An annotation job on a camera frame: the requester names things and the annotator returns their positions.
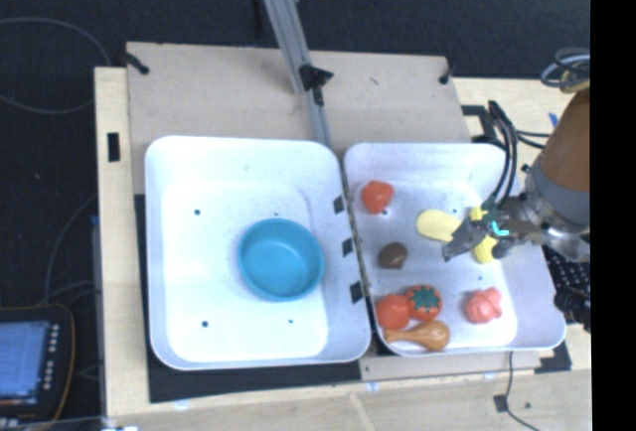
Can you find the brown toy chestnut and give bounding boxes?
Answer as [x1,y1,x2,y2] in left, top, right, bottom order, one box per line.
[377,240,409,271]

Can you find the blue bowl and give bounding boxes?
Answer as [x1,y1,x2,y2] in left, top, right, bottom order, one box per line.
[237,217,327,304]

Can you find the brown toy chicken drumstick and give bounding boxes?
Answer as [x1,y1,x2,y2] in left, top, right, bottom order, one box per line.
[384,319,452,353]

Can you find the white plastic tray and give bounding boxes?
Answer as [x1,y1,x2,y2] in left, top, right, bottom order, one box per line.
[342,141,568,358]
[143,135,374,371]

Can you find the pink toy shrimp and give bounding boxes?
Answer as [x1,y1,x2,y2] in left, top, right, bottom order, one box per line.
[463,286,504,326]

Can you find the red toy tomato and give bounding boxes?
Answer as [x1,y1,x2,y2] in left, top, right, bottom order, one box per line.
[374,293,413,332]

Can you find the orange pumpkin with green top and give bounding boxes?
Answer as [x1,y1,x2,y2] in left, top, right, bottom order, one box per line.
[403,284,444,323]

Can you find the brown cardboard board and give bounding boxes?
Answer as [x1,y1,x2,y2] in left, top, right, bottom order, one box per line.
[125,41,544,381]

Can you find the red toy pepper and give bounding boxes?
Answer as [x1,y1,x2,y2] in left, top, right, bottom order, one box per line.
[360,180,396,216]

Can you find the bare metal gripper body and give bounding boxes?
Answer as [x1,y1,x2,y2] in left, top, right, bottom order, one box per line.
[495,193,591,262]

